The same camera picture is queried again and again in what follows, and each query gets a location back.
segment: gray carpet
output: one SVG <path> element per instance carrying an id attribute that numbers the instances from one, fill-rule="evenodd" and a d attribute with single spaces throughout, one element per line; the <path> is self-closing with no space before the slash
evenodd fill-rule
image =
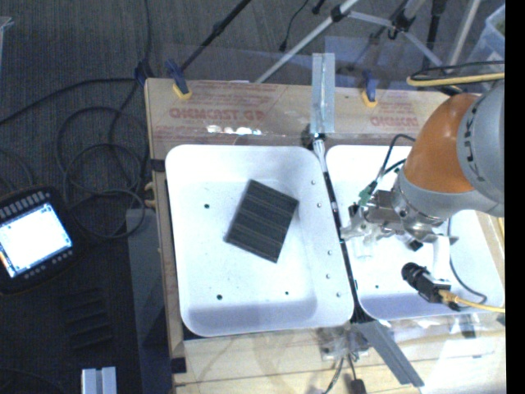
<path id="1" fill-rule="evenodd" d="M 56 136 L 66 119 L 88 108 L 71 117 L 62 130 L 58 153 L 63 164 L 71 163 L 82 149 L 110 139 L 142 157 L 147 145 L 144 97 L 132 80 L 138 61 L 148 56 L 153 73 L 166 76 L 164 61 L 174 58 L 182 63 L 208 37 L 212 26 L 239 1 L 0 0 L 0 16 L 10 16 L 14 21 L 5 33 L 3 45 L 0 149 L 22 158 L 32 170 L 36 183 L 62 190 Z M 314 16 L 311 8 L 317 0 L 310 0 L 294 20 L 289 48 L 343 1 L 327 0 L 321 13 Z M 388 17 L 401 1 L 362 0 L 355 10 Z M 439 57 L 446 58 L 467 1 L 449 0 L 438 31 L 436 54 Z M 281 56 L 279 46 L 289 20 L 303 3 L 304 0 L 253 0 L 187 68 L 186 77 L 256 80 Z M 466 59 L 477 42 L 485 19 L 503 3 L 504 0 L 483 1 L 460 61 Z M 418 13 L 411 29 L 423 41 L 427 37 L 430 8 L 429 1 Z M 300 57 L 269 81 L 307 85 L 310 81 L 309 54 L 335 48 L 334 39 L 343 40 L 336 45 L 341 52 L 357 54 L 355 46 L 365 44 L 376 30 L 375 25 L 342 20 L 312 41 L 301 51 Z M 407 44 L 395 41 L 395 46 L 406 48 Z M 359 67 L 376 65 L 377 59 L 373 54 L 369 56 L 359 60 Z M 414 60 L 410 66 L 399 66 L 392 60 L 392 64 L 382 70 L 388 74 L 378 77 L 380 85 L 387 87 L 402 82 L 407 71 L 420 66 L 420 59 Z M 110 78 L 126 80 L 106 80 Z M 122 115 L 112 111 L 125 102 Z M 111 134 L 115 116 L 118 120 Z M 71 173 L 97 190 L 123 188 L 137 171 L 133 166 L 135 161 L 130 161 L 127 152 L 119 156 L 121 163 L 129 168 L 127 175 L 122 175 L 114 158 L 104 150 L 82 157 L 71 166 Z M 19 163 L 0 154 L 0 168 L 0 176 L 8 178 L 14 186 L 27 186 Z M 143 173 L 144 183 L 148 180 L 147 168 Z M 7 188 L 0 191 L 6 194 Z M 71 197 L 77 199 L 81 195 L 75 190 Z M 83 206 L 79 215 L 90 229 L 108 233 L 119 227 L 129 207 L 129 197 L 102 199 Z M 94 287 L 103 293 L 113 337 L 108 343 L 73 350 L 60 299 L 65 294 Z M 118 369 L 119 392 L 141 392 L 125 238 L 106 243 L 100 250 L 90 253 L 70 272 L 42 290 L 0 299 L 0 368 L 16 367 L 35 373 L 58 384 L 64 392 L 75 394 L 80 392 L 80 369 L 108 365 Z M 0 374 L 0 392 L 3 382 L 8 384 L 5 392 L 58 392 L 36 381 L 35 376 L 18 374 L 11 379 L 10 374 Z"/>

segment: white surface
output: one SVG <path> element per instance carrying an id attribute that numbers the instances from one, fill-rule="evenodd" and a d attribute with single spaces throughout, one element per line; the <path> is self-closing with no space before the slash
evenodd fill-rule
<path id="1" fill-rule="evenodd" d="M 166 170 L 180 312 L 192 332 L 331 327 L 351 317 L 345 263 L 313 153 L 181 145 L 167 155 Z M 299 201 L 277 263 L 224 241 L 250 179 Z"/>
<path id="2" fill-rule="evenodd" d="M 349 223 L 348 207 L 358 201 L 358 193 L 376 178 L 387 150 L 386 146 L 340 145 L 326 154 L 343 226 Z M 388 165 L 406 158 L 409 150 L 408 147 L 394 147 Z M 394 181 L 395 174 L 390 173 L 377 188 L 389 190 Z M 450 247 L 450 257 L 459 277 L 473 290 L 486 294 L 488 305 L 502 305 L 504 290 L 476 213 L 456 214 L 452 220 L 452 235 L 459 237 Z M 401 268 L 408 262 L 431 270 L 431 244 L 425 244 L 415 253 L 406 249 L 396 236 L 384 238 L 372 247 L 363 246 L 363 238 L 353 238 L 346 245 L 358 285 L 359 302 L 373 318 L 389 320 L 452 313 L 445 305 L 426 302 L 401 277 Z M 480 300 L 465 291 L 454 277 L 451 290 L 465 299 Z M 479 309 L 464 311 L 468 314 L 480 312 Z"/>

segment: handheld device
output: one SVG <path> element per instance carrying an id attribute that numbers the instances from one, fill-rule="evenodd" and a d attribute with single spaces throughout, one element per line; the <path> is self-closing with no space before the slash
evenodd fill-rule
<path id="1" fill-rule="evenodd" d="M 0 293 L 46 282 L 84 249 L 84 237 L 53 187 L 31 187 L 0 199 Z"/>

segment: device screen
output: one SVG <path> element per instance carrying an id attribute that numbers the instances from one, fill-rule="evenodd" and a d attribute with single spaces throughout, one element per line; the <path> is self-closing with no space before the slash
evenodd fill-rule
<path id="1" fill-rule="evenodd" d="M 49 203 L 0 225 L 0 259 L 11 277 L 71 247 L 71 238 Z"/>

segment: black device frame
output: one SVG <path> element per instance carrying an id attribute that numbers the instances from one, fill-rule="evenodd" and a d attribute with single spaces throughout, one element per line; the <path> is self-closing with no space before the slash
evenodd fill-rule
<path id="1" fill-rule="evenodd" d="M 51 186 L 30 187 L 2 197 L 0 226 L 45 204 L 52 206 L 71 240 L 71 247 L 63 248 L 51 257 L 44 257 L 44 260 L 14 277 L 9 275 L 5 264 L 0 261 L 0 293 L 4 295 L 28 291 L 56 277 L 75 263 L 86 249 L 87 241 L 84 235 L 68 213 L 58 190 Z"/>

